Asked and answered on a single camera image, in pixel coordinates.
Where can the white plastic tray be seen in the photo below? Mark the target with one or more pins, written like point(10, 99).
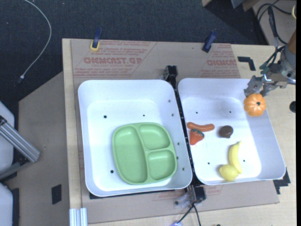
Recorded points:
point(105, 107)
point(211, 107)

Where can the green divided plate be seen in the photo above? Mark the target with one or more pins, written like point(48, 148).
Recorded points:
point(131, 152)

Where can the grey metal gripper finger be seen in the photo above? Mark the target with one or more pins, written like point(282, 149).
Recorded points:
point(254, 85)
point(268, 88)

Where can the yellow banana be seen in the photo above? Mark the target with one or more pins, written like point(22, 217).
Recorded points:
point(235, 155)

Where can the brown toy mushroom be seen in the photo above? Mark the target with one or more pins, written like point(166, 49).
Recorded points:
point(225, 131)

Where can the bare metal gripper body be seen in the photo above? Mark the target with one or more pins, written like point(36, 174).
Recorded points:
point(281, 75)

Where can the orange toy sausage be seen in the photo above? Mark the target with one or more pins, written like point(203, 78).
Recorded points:
point(201, 126)

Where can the yellow toy lemon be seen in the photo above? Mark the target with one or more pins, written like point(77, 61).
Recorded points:
point(228, 172)

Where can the thin black rod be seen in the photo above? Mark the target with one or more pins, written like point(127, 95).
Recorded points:
point(182, 119)

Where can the red toy strawberry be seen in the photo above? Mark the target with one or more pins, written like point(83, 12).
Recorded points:
point(195, 137)

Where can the brown cardboard board red print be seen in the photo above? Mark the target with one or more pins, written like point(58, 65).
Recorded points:
point(131, 60)

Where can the orange toy pumpkin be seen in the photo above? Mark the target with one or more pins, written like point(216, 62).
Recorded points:
point(254, 105)

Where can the black cylinder on white bracket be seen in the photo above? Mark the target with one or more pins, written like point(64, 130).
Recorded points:
point(293, 107)

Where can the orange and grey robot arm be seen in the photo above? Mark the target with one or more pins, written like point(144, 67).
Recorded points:
point(292, 45)

